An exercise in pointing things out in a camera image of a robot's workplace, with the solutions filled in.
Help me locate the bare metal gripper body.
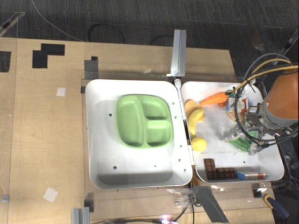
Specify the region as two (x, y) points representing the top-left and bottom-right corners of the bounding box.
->
(244, 104), (266, 127)

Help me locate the white and red carton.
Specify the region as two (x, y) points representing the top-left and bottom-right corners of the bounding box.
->
(226, 96), (249, 114)

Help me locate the tan bread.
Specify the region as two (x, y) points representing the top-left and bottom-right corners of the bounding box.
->
(228, 112), (246, 122)

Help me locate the clear and green packet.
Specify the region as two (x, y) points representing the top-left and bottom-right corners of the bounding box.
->
(224, 126), (258, 156)

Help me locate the orange carrot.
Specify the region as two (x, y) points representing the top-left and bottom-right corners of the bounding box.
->
(199, 90), (234, 107)

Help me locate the white plastic tray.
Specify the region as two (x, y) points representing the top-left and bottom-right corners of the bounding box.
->
(85, 79), (193, 190)
(181, 81), (285, 184)

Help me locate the blue silver and orange tube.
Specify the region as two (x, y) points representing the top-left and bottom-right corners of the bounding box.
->
(236, 171), (266, 181)

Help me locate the yellow banana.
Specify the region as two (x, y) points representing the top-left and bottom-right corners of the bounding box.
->
(188, 109), (205, 135)

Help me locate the yellow lemon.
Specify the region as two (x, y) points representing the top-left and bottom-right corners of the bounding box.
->
(191, 136), (207, 152)

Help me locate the brown chocolate bar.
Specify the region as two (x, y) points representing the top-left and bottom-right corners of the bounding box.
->
(216, 168), (237, 180)
(203, 158), (218, 181)

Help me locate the green divided plate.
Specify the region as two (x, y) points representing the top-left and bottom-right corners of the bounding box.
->
(115, 94), (175, 148)

